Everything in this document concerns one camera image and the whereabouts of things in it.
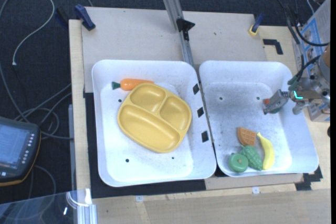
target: orange carrot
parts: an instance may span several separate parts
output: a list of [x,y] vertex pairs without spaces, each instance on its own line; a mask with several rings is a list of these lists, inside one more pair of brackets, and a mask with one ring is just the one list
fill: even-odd
[[135,88],[135,86],[141,83],[154,83],[151,80],[144,80],[144,79],[123,79],[120,83],[112,82],[112,89],[121,88],[124,91],[131,91]]

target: wooden table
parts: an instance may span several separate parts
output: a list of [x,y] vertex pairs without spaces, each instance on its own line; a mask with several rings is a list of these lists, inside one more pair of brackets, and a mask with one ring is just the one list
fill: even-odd
[[[90,188],[82,27],[79,20],[69,21],[72,102],[74,110],[77,189]],[[283,55],[272,46],[263,50],[269,61],[284,63],[296,73],[291,36],[286,27],[260,26],[257,39],[276,39]],[[295,183],[302,174],[253,177],[210,177],[206,191],[153,196],[122,196],[93,199],[99,223],[331,223],[330,123],[307,125],[316,146],[323,178],[312,182],[313,191],[297,191]]]

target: screen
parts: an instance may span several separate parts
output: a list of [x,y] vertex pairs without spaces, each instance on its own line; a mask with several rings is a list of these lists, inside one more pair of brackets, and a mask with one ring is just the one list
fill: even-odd
[[17,168],[28,130],[0,124],[0,166]]

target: toy banana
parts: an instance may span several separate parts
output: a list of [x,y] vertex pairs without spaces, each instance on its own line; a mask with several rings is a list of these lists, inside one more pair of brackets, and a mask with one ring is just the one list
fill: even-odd
[[274,154],[274,148],[273,148],[272,142],[269,139],[263,137],[260,134],[260,132],[257,133],[257,136],[260,138],[261,145],[265,152],[265,158],[262,163],[262,168],[263,170],[270,169],[275,161],[275,154]]

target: yellow plastic plate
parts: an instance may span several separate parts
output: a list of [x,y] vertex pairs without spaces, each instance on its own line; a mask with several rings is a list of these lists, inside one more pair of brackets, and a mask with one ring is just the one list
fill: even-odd
[[125,135],[158,153],[176,149],[192,119],[188,104],[152,83],[136,86],[121,104],[118,125]]

